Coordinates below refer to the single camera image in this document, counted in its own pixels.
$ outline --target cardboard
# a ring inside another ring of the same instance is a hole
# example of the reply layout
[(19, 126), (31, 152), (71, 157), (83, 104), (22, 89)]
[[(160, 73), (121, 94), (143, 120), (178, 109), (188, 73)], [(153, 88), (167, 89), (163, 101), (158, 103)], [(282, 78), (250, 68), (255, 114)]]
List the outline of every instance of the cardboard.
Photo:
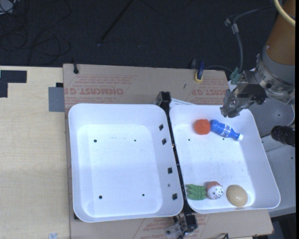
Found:
[[(72, 202), (71, 152), (68, 112), (78, 103), (153, 104), (160, 91), (173, 99), (201, 105), (222, 105), (228, 89), (225, 73), (205, 70), (202, 82), (194, 80), (189, 69), (120, 67), (105, 65), (63, 65), (67, 162), (69, 183), (70, 231), (73, 239), (149, 239), (167, 238), (164, 229), (173, 224), (172, 217), (85, 223), (75, 219)], [(273, 233), (267, 210), (252, 210), (199, 215), (198, 228), (186, 238), (230, 238)]]

